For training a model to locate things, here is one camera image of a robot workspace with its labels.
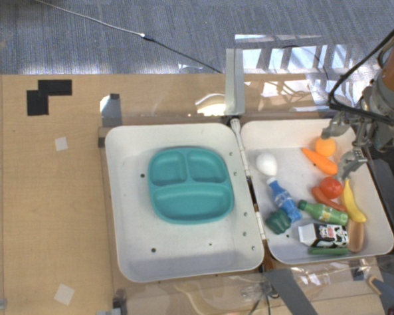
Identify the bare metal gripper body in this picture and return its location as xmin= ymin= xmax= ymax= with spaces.
xmin=351 ymin=83 xmax=394 ymax=152

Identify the white plastic tray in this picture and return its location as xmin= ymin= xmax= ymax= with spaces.
xmin=239 ymin=112 xmax=394 ymax=269
xmin=103 ymin=117 xmax=267 ymax=286

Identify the white egg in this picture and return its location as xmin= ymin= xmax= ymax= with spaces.
xmin=254 ymin=152 xmax=279 ymax=178

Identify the orange fruit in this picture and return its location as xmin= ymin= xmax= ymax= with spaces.
xmin=314 ymin=135 xmax=338 ymax=158

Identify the white cow print carton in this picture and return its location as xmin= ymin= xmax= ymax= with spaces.
xmin=297 ymin=220 xmax=351 ymax=251

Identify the teal divided plate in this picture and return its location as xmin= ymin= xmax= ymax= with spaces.
xmin=146 ymin=143 xmax=236 ymax=228

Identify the orange carrot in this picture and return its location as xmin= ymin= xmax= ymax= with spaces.
xmin=301 ymin=144 xmax=340 ymax=178

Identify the red tomato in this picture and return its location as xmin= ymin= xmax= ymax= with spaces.
xmin=319 ymin=175 xmax=345 ymax=201

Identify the brown hot dog bun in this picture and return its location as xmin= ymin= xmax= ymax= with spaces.
xmin=345 ymin=218 xmax=367 ymax=254

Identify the green bell pepper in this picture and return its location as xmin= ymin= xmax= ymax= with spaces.
xmin=264 ymin=209 xmax=294 ymax=237

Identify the green bottle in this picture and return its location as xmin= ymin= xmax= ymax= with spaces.
xmin=297 ymin=196 xmax=350 ymax=229

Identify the thin white and black rod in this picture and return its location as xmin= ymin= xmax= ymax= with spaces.
xmin=229 ymin=116 xmax=268 ymax=244

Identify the blue bottle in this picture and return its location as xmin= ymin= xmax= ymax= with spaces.
xmin=266 ymin=175 xmax=304 ymax=225

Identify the yellow banana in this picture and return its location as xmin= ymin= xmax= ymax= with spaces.
xmin=338 ymin=176 xmax=368 ymax=225

